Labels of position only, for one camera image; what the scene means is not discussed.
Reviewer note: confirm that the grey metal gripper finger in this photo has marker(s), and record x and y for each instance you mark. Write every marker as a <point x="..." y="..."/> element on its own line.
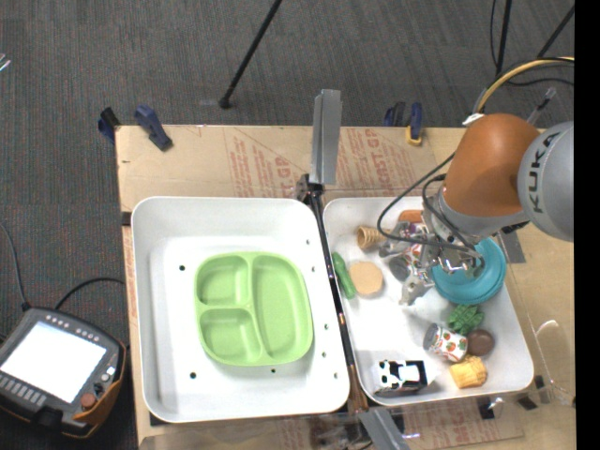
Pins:
<point x="413" y="291"/>
<point x="393" y="244"/>

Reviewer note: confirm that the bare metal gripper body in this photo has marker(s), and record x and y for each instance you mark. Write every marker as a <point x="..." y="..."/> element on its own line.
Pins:
<point x="452" y="256"/>

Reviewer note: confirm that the white printed can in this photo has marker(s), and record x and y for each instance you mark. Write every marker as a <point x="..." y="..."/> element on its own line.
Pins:
<point x="412" y="258"/>

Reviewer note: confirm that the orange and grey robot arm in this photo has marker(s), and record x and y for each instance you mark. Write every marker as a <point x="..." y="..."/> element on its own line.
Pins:
<point x="492" y="171"/>

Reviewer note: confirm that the tan ice cream cone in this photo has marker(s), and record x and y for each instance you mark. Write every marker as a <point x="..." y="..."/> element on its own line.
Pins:
<point x="368" y="237"/>

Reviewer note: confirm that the orange sausage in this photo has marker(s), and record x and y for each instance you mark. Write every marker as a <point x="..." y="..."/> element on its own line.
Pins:
<point x="410" y="216"/>

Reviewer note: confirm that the blue bowl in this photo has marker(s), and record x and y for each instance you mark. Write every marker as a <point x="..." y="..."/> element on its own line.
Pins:
<point x="487" y="279"/>

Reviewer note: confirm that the white plastic tray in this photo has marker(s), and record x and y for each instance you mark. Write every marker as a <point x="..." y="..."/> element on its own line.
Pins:
<point x="398" y="331"/>
<point x="169" y="232"/>

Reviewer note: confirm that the tan round biscuit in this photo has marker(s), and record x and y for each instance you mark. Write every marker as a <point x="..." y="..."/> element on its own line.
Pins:
<point x="365" y="278"/>

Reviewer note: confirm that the green cucumber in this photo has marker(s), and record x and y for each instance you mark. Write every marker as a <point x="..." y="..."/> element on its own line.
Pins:
<point x="344" y="277"/>

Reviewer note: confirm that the green broccoli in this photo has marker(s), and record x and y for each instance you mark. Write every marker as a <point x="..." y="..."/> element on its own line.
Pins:
<point x="465" y="319"/>

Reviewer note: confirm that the white strawberry print can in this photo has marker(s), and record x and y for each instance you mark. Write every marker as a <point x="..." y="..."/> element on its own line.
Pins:
<point x="447" y="343"/>

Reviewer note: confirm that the thin black rod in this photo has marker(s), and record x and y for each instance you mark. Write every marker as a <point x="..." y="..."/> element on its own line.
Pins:
<point x="335" y="293"/>

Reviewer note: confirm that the brown doughnut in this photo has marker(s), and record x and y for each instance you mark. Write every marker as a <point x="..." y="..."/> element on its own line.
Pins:
<point x="480" y="342"/>

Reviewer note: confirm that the black and white carton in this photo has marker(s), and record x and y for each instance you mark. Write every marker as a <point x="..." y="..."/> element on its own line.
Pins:
<point x="400" y="377"/>

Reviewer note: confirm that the yellow corn cob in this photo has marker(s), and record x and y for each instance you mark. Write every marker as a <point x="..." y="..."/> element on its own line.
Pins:
<point x="469" y="373"/>

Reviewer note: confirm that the green divided plate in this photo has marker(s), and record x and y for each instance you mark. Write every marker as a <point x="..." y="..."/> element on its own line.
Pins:
<point x="276" y="298"/>

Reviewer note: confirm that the brown cardboard board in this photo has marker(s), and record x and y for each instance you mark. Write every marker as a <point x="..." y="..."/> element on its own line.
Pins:
<point x="197" y="167"/>

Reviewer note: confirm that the black tripod stand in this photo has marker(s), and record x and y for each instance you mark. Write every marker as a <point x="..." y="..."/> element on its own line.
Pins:
<point x="504" y="26"/>
<point x="258" y="40"/>

